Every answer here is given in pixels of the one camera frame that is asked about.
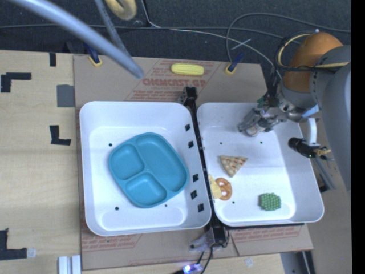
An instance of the toy pizza slice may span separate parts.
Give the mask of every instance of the toy pizza slice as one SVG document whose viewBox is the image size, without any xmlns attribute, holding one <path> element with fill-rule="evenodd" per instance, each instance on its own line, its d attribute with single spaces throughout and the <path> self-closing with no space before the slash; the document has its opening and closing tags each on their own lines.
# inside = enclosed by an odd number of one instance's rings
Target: toy pizza slice
<svg viewBox="0 0 365 274">
<path fill-rule="evenodd" d="M 227 174 L 231 177 L 234 176 L 236 172 L 238 172 L 240 168 L 248 160 L 248 158 L 244 158 L 241 156 L 227 156 L 227 155 L 221 155 L 220 159 L 223 168 L 225 169 Z"/>
</svg>

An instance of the wooden surface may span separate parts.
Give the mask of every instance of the wooden surface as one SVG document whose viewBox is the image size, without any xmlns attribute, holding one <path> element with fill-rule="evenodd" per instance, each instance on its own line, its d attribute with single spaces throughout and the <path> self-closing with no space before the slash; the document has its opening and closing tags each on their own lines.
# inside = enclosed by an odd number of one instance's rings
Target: wooden surface
<svg viewBox="0 0 365 274">
<path fill-rule="evenodd" d="M 80 254 L 75 109 L 57 107 L 56 87 L 74 85 L 71 54 L 0 52 L 0 74 L 31 72 L 32 80 L 13 80 L 0 93 L 0 230 L 8 249 L 35 248 L 36 257 L 0 261 L 0 273 L 57 273 L 57 258 Z M 50 125 L 59 125 L 70 146 L 52 145 Z M 283 274 L 280 254 L 214 259 L 206 273 Z M 181 263 L 83 273 L 159 273 Z"/>
</svg>

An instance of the white tray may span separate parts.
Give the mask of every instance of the white tray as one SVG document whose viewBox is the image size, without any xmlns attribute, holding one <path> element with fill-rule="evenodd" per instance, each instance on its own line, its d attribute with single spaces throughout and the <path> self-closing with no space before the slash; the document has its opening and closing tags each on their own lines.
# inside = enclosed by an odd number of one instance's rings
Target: white tray
<svg viewBox="0 0 365 274">
<path fill-rule="evenodd" d="M 115 147 L 145 132 L 164 137 L 183 159 L 190 177 L 183 191 L 153 208 L 133 205 L 108 168 Z M 85 215 L 92 232 L 127 235 L 201 228 L 209 222 L 212 211 L 186 107 L 178 103 L 89 102 L 80 111 L 80 133 Z"/>
<path fill-rule="evenodd" d="M 299 125 L 287 121 L 268 133 L 248 137 L 238 124 L 254 103 L 206 103 L 197 115 L 204 146 L 206 167 L 214 179 L 231 182 L 232 197 L 216 199 L 217 217 L 232 227 L 311 223 L 324 212 L 313 168 L 308 158 L 288 146 L 291 137 L 302 138 Z M 224 171 L 219 156 L 244 156 L 248 161 L 232 178 Z M 258 197 L 275 193 L 281 208 L 264 211 Z"/>
</svg>

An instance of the blue-gray tube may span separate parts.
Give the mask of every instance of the blue-gray tube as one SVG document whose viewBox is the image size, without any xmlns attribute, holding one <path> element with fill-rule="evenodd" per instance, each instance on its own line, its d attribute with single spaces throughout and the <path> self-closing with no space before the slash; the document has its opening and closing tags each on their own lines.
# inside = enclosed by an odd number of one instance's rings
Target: blue-gray tube
<svg viewBox="0 0 365 274">
<path fill-rule="evenodd" d="M 94 47 L 102 54 L 108 55 L 116 63 L 128 70 L 137 79 L 144 76 L 143 70 L 134 60 L 98 32 L 83 23 L 80 19 L 66 12 L 48 0 L 8 0 L 18 6 L 24 7 L 44 19 L 47 19 L 69 33 Z"/>
<path fill-rule="evenodd" d="M 122 42 L 120 36 L 118 35 L 118 32 L 115 29 L 115 26 L 108 14 L 108 11 L 103 3 L 103 0 L 94 0 L 94 2 L 96 4 L 96 7 L 98 8 L 98 11 L 100 13 L 100 16 L 101 16 L 103 22 L 108 30 L 111 40 L 126 55 L 130 56 L 128 50 L 125 48 L 124 43 Z"/>
</svg>

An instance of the cardboard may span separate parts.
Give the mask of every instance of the cardboard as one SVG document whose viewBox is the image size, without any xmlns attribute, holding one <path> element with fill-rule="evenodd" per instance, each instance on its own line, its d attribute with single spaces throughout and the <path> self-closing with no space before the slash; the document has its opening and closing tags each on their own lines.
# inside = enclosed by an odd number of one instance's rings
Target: cardboard
<svg viewBox="0 0 365 274">
<path fill-rule="evenodd" d="M 236 72 L 224 73 L 227 62 L 189 61 L 159 58 L 134 58 L 145 77 L 135 79 L 108 57 L 94 67 L 87 55 L 74 55 L 76 140 L 78 147 L 79 197 L 83 270 L 196 261 L 200 252 L 192 252 L 189 242 L 204 234 L 204 229 L 144 233 L 115 237 L 93 234 L 84 218 L 82 158 L 80 148 L 79 111 L 87 102 L 155 101 L 179 102 L 185 86 L 195 86 L 197 107 L 206 102 L 256 102 L 265 92 L 262 70 L 257 64 L 237 66 Z M 203 76 L 173 74 L 172 63 L 194 63 L 205 68 Z M 230 231 L 226 248 L 220 248 L 213 259 L 310 250 L 313 245 L 307 225 L 246 228 Z"/>
</svg>

